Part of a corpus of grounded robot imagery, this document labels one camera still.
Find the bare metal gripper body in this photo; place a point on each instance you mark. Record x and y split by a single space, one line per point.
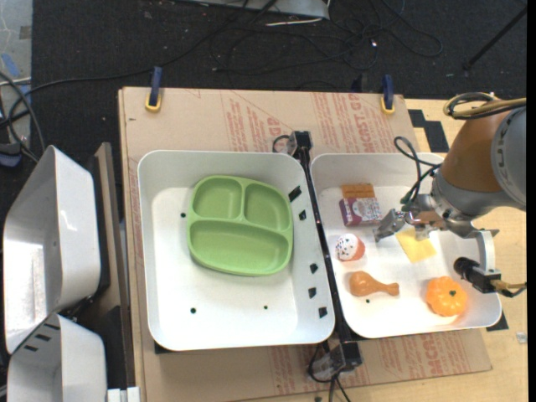
429 212

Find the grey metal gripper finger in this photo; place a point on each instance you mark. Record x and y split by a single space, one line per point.
389 225
423 233

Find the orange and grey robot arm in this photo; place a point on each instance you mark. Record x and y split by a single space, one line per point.
473 161

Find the yellow cheese slice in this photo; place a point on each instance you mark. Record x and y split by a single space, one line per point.
416 247

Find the purple and white carton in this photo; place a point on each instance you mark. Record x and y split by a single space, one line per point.
360 212

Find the white and pink cupcake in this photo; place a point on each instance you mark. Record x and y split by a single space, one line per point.
348 247

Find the orange cracker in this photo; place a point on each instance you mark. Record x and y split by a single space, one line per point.
358 190

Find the orange chicken drumstick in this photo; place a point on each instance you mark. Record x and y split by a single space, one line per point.
366 284

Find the thin black and white rod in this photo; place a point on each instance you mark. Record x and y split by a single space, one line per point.
324 241

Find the orange pumpkin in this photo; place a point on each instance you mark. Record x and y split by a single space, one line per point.
446 297

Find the green divided plate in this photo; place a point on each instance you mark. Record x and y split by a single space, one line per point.
238 241

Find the brown cardboard board red print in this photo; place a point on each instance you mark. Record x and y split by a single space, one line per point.
234 115

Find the black cylinder on white bracket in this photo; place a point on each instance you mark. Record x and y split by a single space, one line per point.
477 275

